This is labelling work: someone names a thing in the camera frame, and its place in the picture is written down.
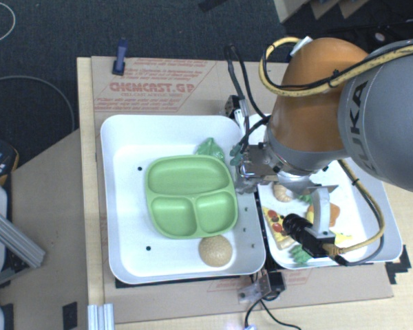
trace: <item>blue clamp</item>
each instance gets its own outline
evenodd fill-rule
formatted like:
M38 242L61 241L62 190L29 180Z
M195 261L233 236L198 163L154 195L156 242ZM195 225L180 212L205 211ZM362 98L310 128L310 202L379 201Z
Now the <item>blue clamp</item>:
M116 52L116 60L113 62L113 69L112 74L116 74L118 76L124 75L125 69L125 54L127 53L127 40L125 38L121 38L118 42L118 50Z

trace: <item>black carpet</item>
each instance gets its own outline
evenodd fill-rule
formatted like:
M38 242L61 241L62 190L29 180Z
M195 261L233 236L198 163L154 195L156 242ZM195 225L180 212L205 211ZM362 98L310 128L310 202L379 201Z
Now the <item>black carpet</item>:
M30 76L54 85L70 102L76 125L76 58L114 56L120 37L129 42L127 57L224 60L223 47L234 43L246 61L258 61L266 45L286 35L338 36L368 51L378 46L370 40L377 27L391 24L391 39L413 38L413 24L404 23L413 19L413 0L371 0L348 19L335 6L316 20L304 5L283 24L273 0L0 2L17 18L12 33L0 41L0 78ZM0 36L11 23L10 12L0 5ZM66 102L49 85L0 81L0 137L18 150L20 165L64 138L71 125Z

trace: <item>green plate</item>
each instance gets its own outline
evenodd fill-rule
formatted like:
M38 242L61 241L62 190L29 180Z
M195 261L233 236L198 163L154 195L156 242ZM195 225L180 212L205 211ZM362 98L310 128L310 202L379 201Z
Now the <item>green plate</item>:
M210 155L179 155L152 162L145 192L153 224L174 239L215 236L237 221L237 198L226 165Z

